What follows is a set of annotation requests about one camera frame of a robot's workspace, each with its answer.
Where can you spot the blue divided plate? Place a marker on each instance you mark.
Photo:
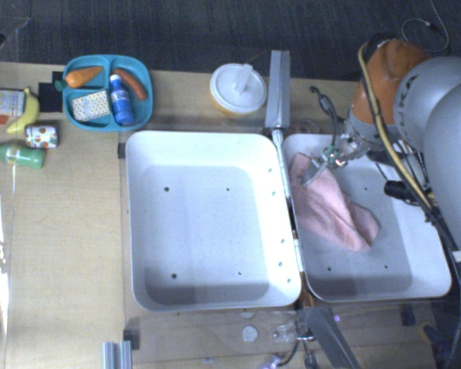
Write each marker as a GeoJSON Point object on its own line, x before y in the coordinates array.
{"type": "Point", "coordinates": [138, 110]}

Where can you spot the white can with orange print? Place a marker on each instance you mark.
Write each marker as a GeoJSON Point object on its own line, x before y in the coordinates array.
{"type": "Point", "coordinates": [41, 136]}

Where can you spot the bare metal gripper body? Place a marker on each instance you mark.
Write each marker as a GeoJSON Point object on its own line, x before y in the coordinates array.
{"type": "Point", "coordinates": [347, 146]}

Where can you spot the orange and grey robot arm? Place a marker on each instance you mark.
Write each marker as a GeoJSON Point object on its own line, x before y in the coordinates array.
{"type": "Point", "coordinates": [438, 121]}

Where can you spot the pink cloth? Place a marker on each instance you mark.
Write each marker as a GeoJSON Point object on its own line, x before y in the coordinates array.
{"type": "Point", "coordinates": [326, 210]}

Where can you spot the yellow cup with white lid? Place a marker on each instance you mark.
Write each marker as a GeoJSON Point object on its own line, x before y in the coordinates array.
{"type": "Point", "coordinates": [238, 87]}

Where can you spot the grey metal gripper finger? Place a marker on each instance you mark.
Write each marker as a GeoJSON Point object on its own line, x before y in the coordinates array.
{"type": "Point", "coordinates": [317, 175]}
{"type": "Point", "coordinates": [308, 173]}

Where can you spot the white and orange carton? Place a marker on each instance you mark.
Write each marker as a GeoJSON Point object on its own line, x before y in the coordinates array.
{"type": "Point", "coordinates": [4, 101]}

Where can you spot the brown sausage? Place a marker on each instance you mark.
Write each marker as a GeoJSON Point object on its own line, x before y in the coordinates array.
{"type": "Point", "coordinates": [132, 84]}

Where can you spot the green bottle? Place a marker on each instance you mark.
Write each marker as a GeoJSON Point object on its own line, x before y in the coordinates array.
{"type": "Point", "coordinates": [21, 157]}

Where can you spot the orange carrot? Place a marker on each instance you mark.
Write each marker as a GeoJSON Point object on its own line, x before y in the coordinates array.
{"type": "Point", "coordinates": [82, 77]}

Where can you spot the black cylinder on white bracket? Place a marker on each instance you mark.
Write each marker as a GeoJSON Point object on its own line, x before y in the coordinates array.
{"type": "Point", "coordinates": [396, 190]}

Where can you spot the yellow banana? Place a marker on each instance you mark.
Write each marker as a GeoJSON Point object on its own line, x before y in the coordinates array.
{"type": "Point", "coordinates": [27, 114]}

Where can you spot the blue bottle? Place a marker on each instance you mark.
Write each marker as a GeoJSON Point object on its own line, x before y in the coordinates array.
{"type": "Point", "coordinates": [121, 102]}

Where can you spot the white plastic tray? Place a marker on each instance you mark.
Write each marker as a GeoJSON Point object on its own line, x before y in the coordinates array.
{"type": "Point", "coordinates": [392, 244]}
{"type": "Point", "coordinates": [211, 221]}

